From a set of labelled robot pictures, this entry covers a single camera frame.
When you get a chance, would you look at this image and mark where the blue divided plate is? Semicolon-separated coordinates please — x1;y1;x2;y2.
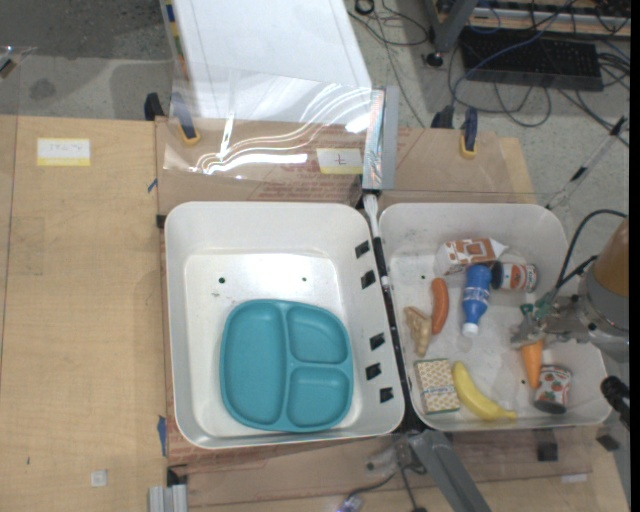
218;298;356;434

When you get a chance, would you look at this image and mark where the yellow banana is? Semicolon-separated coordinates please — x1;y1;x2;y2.
451;360;518;422

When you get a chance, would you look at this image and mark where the red and white can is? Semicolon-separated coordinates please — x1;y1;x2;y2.
532;364;573;416

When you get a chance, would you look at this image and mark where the white plastic tray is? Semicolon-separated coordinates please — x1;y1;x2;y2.
377;202;614;433
163;200;406;450

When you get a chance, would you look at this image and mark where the brown and white carton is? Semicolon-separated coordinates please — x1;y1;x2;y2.
434;237;511;277

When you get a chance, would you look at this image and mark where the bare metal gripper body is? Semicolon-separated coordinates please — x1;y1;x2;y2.
541;294;594;345

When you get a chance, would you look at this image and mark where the blue bottle white cap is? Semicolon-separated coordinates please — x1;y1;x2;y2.
460;263;494;339

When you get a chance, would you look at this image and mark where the orange sausage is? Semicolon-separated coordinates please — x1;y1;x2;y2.
430;277;451;336

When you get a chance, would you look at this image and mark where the orange patterned packet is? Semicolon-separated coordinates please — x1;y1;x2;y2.
413;357;462;416

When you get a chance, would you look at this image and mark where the orange and white can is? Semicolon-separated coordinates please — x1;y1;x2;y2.
490;260;539;294

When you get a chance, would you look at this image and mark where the black cylinder on white bracket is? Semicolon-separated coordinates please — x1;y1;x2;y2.
589;327;630;431

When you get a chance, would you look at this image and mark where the orange carrot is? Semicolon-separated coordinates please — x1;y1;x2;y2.
520;338;546;391

